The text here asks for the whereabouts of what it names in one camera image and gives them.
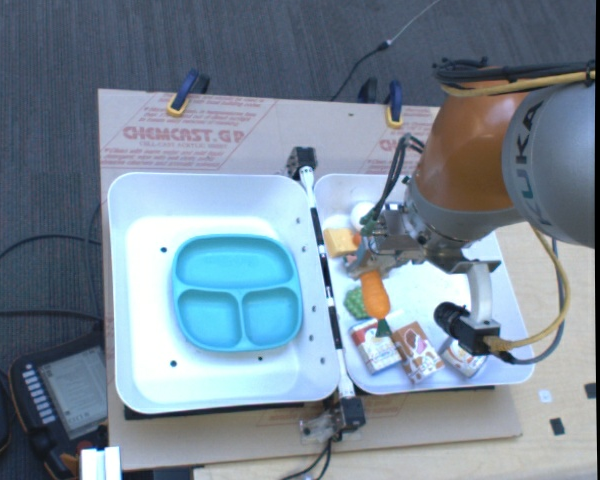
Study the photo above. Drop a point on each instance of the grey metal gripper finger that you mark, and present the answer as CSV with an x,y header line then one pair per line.
x,y
390,266
356,269

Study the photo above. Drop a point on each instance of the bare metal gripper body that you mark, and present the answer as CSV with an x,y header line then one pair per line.
x,y
400,240

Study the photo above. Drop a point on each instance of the orange carrot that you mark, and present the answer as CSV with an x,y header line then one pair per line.
x,y
375,295

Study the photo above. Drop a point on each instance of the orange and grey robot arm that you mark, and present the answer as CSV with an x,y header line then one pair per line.
x,y
480,158

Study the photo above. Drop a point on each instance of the thin black and white rod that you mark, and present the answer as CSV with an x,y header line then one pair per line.
x,y
325,268

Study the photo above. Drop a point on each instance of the yellow cheese wedge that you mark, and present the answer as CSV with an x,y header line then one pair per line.
x,y
339,242

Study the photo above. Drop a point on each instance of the green broccoli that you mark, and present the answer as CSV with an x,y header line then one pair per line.
x,y
354,303

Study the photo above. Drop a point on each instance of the white egg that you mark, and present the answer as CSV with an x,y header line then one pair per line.
x,y
362,214

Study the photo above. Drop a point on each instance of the white plastic tray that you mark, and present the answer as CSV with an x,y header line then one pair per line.
x,y
430,293
145,278

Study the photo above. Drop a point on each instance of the red and white carton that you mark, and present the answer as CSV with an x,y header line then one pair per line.
x,y
377,350

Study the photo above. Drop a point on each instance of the brown and white carton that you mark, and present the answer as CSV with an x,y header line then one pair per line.
x,y
419,353

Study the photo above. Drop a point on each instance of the small white and orange can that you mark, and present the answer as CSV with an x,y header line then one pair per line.
x,y
462,363

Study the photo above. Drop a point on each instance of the blue divided plate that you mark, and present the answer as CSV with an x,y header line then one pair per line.
x,y
230,293

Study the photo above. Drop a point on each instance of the brown cardboard board red print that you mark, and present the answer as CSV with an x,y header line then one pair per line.
x,y
180,133

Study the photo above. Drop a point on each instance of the black cylinder on white bracket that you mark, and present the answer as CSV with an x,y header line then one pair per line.
x,y
472,330

